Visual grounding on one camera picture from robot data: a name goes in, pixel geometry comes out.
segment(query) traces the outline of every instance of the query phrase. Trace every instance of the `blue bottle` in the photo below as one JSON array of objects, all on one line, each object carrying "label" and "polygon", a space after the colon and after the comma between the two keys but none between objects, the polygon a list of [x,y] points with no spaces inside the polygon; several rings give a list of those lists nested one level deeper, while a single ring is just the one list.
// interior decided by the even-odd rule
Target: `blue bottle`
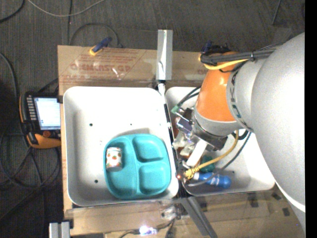
[{"label": "blue bottle", "polygon": [[[196,172],[194,173],[193,179],[207,180],[212,175],[213,175],[213,172],[209,172],[209,173]],[[222,188],[229,188],[231,186],[231,178],[229,176],[216,175],[211,180],[207,181],[206,184],[222,187]]]}]

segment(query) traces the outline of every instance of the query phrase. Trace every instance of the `yellow cable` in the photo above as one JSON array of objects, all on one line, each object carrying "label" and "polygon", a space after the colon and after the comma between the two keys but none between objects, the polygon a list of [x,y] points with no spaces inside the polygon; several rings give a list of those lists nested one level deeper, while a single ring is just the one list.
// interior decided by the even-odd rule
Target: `yellow cable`
[{"label": "yellow cable", "polygon": [[247,61],[247,60],[249,60],[249,59],[243,59],[243,60],[237,60],[237,61],[229,61],[229,62],[220,64],[220,65],[216,65],[216,66],[204,64],[204,66],[205,66],[207,69],[210,69],[210,70],[223,69],[223,68],[225,68],[225,67],[227,67],[227,66],[234,65],[234,64],[237,64],[237,63],[240,63],[240,62],[243,62],[243,61]]},{"label": "yellow cable", "polygon": [[205,163],[203,163],[203,164],[201,164],[201,165],[199,165],[199,166],[197,166],[197,167],[194,167],[194,168],[192,168],[192,169],[188,169],[188,170],[185,172],[185,177],[186,177],[187,179],[191,179],[191,178],[193,178],[194,173],[198,172],[200,169],[202,169],[202,168],[204,168],[204,167],[206,167],[206,166],[208,166],[208,165],[210,165],[210,164],[212,164],[212,163],[215,163],[215,162],[217,162],[217,161],[223,159],[224,157],[226,157],[226,156],[227,156],[229,153],[231,153],[232,150],[236,147],[236,145],[237,145],[237,143],[238,143],[238,140],[239,140],[239,131],[236,130],[236,137],[235,137],[235,139],[234,139],[234,142],[233,142],[232,146],[230,147],[230,149],[229,149],[228,151],[226,151],[224,154],[222,154],[221,156],[219,156],[219,157],[217,157],[217,158],[215,158],[215,159],[213,159],[213,160],[207,161],[207,162],[205,162]]}]

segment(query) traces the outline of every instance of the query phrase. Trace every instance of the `black cable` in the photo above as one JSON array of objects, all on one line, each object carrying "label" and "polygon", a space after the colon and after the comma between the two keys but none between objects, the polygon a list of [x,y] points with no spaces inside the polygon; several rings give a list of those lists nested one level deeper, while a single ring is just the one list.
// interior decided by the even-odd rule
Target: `black cable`
[{"label": "black cable", "polygon": [[84,24],[82,26],[80,26],[79,28],[77,28],[77,30],[73,33],[73,35],[69,38],[69,42],[68,45],[72,45],[73,39],[74,37],[78,34],[78,32],[80,32],[82,29],[84,29],[87,26],[102,26],[105,27],[106,29],[110,30],[112,32],[112,34],[114,35],[115,39],[116,39],[116,48],[121,48],[122,45],[119,43],[119,38],[117,33],[108,25],[104,24],[104,23],[87,23]]},{"label": "black cable", "polygon": [[305,22],[305,2],[302,4],[301,14],[302,14],[303,20],[304,20],[304,22]]},{"label": "black cable", "polygon": [[185,97],[183,98],[183,99],[181,99],[178,103],[177,103],[177,105],[179,106],[179,107],[181,107],[183,104],[184,104],[184,102],[186,102],[187,100],[189,100],[190,98],[192,98],[192,97],[194,97],[194,96],[196,96],[196,95],[198,95],[198,93],[195,93],[195,94],[193,94],[194,92],[196,92],[198,89],[200,89],[201,88],[201,86],[198,86],[198,87],[195,87],[193,90],[191,90],[188,94],[186,94],[185,95]]},{"label": "black cable", "polygon": [[171,230],[172,230],[172,228],[173,228],[173,226],[174,226],[175,219],[176,219],[176,218],[174,218],[174,219],[172,220],[171,225],[169,226],[169,228],[168,228],[168,230],[167,230],[167,232],[166,232],[166,234],[165,234],[165,237],[164,237],[164,238],[168,238],[168,237],[169,237],[169,235],[171,235],[171,236],[172,236],[172,232],[171,232]]},{"label": "black cable", "polygon": [[[169,229],[168,229],[168,231],[167,231],[167,233],[168,233],[168,232],[170,232],[171,228],[173,227],[174,222],[175,222],[175,218],[172,219],[172,220],[171,220],[170,222],[168,222],[167,224],[158,225],[155,229],[156,229],[157,231],[159,231],[159,230],[164,229],[164,228],[167,228],[167,227],[169,226]],[[118,238],[123,238],[123,237],[125,237],[125,236],[128,235],[128,234],[139,235],[139,234],[140,234],[140,231],[139,231],[138,229],[129,230],[129,231],[123,233],[123,234],[122,234],[121,236],[119,236]]]},{"label": "black cable", "polygon": [[200,56],[200,61],[202,63],[208,64],[208,65],[217,65],[218,62],[226,62],[226,61],[237,61],[237,60],[254,60],[254,59],[260,59],[260,58],[267,58],[269,55],[271,55],[275,50],[258,50],[253,52],[243,52],[243,53],[237,53],[232,55],[220,55],[220,56],[206,56],[202,54]]},{"label": "black cable", "polygon": [[246,140],[243,142],[242,146],[240,147],[239,151],[236,153],[236,155],[223,167],[221,167],[217,172],[215,172],[212,176],[210,176],[208,179],[200,181],[200,182],[195,182],[195,183],[190,183],[187,186],[189,187],[196,187],[202,184],[205,184],[206,182],[210,181],[211,179],[213,179],[215,176],[217,176],[218,174],[220,174],[223,170],[225,170],[232,162],[235,161],[235,159],[240,155],[240,153],[242,152],[243,148],[245,147],[245,145],[247,144],[250,136],[251,136],[251,132],[248,132],[248,136],[246,138]]},{"label": "black cable", "polygon": [[56,161],[56,165],[55,168],[53,170],[53,172],[45,179],[44,182],[41,182],[41,185],[30,185],[30,184],[25,184],[23,182],[21,182],[20,180],[18,180],[16,178],[17,174],[20,172],[20,170],[22,169],[23,164],[25,163],[26,159],[28,156],[31,156],[31,158],[33,159],[34,162],[34,166],[35,166],[35,170],[39,176],[39,180],[41,180],[41,176],[40,176],[40,172],[39,172],[39,168],[34,160],[34,156],[33,156],[33,151],[34,148],[33,147],[29,147],[27,150],[27,153],[25,155],[25,157],[23,158],[23,161],[20,163],[19,167],[17,168],[17,170],[14,172],[13,175],[10,175],[7,170],[5,170],[3,164],[2,164],[2,159],[0,158],[0,168],[2,169],[2,172],[5,174],[6,178],[14,185],[22,187],[22,188],[26,188],[26,189],[35,189],[40,187],[46,187],[48,185],[50,185],[50,183],[46,184],[46,182],[54,175],[54,173],[56,172],[57,169],[60,170],[60,159],[59,159],[59,153],[58,153],[58,149],[55,148],[56,151],[56,155],[57,155],[57,161]]},{"label": "black cable", "polygon": [[15,10],[13,13],[11,13],[10,15],[5,16],[4,18],[0,18],[0,23],[2,23],[2,22],[4,22],[4,21],[8,20],[9,18],[11,18],[11,17],[13,17],[15,14],[17,14],[17,13],[20,11],[20,9],[23,7],[23,5],[24,5],[24,0],[21,0],[18,9],[16,9],[16,10]]},{"label": "black cable", "polygon": [[[235,138],[236,137],[236,133],[231,133],[231,135]],[[238,140],[243,140],[246,138],[246,136],[248,135],[248,130],[245,130],[244,133],[238,137]]]},{"label": "black cable", "polygon": [[15,72],[13,70],[13,67],[11,65],[11,63],[9,62],[9,60],[4,56],[4,54],[0,53],[0,57],[4,60],[4,62],[6,63],[7,67],[9,68],[9,71],[11,73],[11,77],[13,80],[13,88],[14,88],[14,103],[16,105],[16,107],[18,107],[18,103],[19,103],[19,93],[18,93],[18,89],[17,89],[17,83],[16,83],[16,76],[15,76]]},{"label": "black cable", "polygon": [[[38,194],[39,192],[43,192],[43,189],[48,187],[49,185],[51,185],[53,182],[55,182],[55,180],[58,178],[58,175],[60,173],[61,170],[61,164],[60,164],[60,157],[59,157],[59,150],[58,148],[55,148],[55,152],[57,154],[57,162],[56,162],[56,166],[53,170],[53,172],[44,180],[41,182],[40,185],[34,187],[31,192],[29,194],[27,194],[24,198],[22,198],[18,203],[15,204],[15,206],[13,206],[12,208],[10,208],[6,213],[4,213],[1,217],[0,217],[0,224],[3,223],[2,220],[6,217],[8,217],[10,214],[12,214],[18,207],[22,206],[23,203],[27,202],[29,199],[31,199],[33,196],[35,196],[36,194]],[[56,173],[56,176],[53,178],[53,180],[51,180],[49,183],[47,183],[47,181],[53,176],[53,174],[56,172],[56,170],[58,169],[58,172]]]},{"label": "black cable", "polygon": [[[272,49],[272,48],[278,48],[279,46],[283,45],[284,43],[276,43],[276,44],[271,44],[271,45],[268,45],[268,46],[265,46],[259,50],[269,50],[269,49]],[[238,69],[240,69],[243,65],[246,64],[247,61],[243,61],[243,62],[240,62],[238,63],[232,70],[222,70],[222,69],[219,69],[220,72],[223,72],[223,73],[232,73],[234,71],[237,71]]]},{"label": "black cable", "polygon": [[[68,15],[71,15],[72,14],[72,8],[73,8],[73,0],[69,0],[69,14]],[[68,20],[67,20],[67,44],[69,43],[69,34],[70,34],[70,17],[71,16],[68,16]]]},{"label": "black cable", "polygon": [[42,93],[45,90],[47,90],[51,85],[53,85],[54,83],[58,82],[58,78],[53,79],[51,82],[47,83],[45,86],[43,86],[40,90],[38,90],[38,93]]}]

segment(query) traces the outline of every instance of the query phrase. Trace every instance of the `white tray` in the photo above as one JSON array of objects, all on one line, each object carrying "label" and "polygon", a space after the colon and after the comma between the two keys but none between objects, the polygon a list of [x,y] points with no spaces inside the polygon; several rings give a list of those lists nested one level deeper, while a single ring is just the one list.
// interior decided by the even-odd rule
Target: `white tray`
[{"label": "white tray", "polygon": [[171,182],[157,199],[173,198],[178,180],[161,95],[151,88],[72,87],[63,97],[67,191],[79,206],[127,202],[111,195],[104,176],[103,153],[114,137],[149,133],[167,147]]},{"label": "white tray", "polygon": [[[169,111],[186,95],[193,87],[172,87],[166,92],[166,102]],[[184,103],[183,108],[191,108],[194,106],[197,97],[193,97]],[[175,126],[176,116],[170,112],[173,126]],[[216,151],[215,156],[222,155],[233,144],[232,135],[221,151]],[[243,140],[239,141],[235,149],[225,158],[216,163],[216,167],[224,166],[238,151],[243,144]],[[188,193],[194,196],[206,196],[213,194],[252,192],[271,189],[275,180],[259,149],[256,137],[251,135],[245,147],[241,151],[238,158],[229,165],[223,172],[223,175],[231,177],[232,184],[228,189],[219,189],[214,186],[203,184],[195,187],[185,186]]]}]

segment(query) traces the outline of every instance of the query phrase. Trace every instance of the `cardboard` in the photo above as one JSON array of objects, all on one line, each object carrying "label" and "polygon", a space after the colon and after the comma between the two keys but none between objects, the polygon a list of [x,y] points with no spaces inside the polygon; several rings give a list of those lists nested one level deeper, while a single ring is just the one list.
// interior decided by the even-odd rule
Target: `cardboard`
[{"label": "cardboard", "polygon": [[[59,94],[72,86],[147,86],[156,76],[156,50],[104,48],[96,56],[91,47],[58,46]],[[172,80],[203,81],[208,69],[200,53],[173,51]]]}]

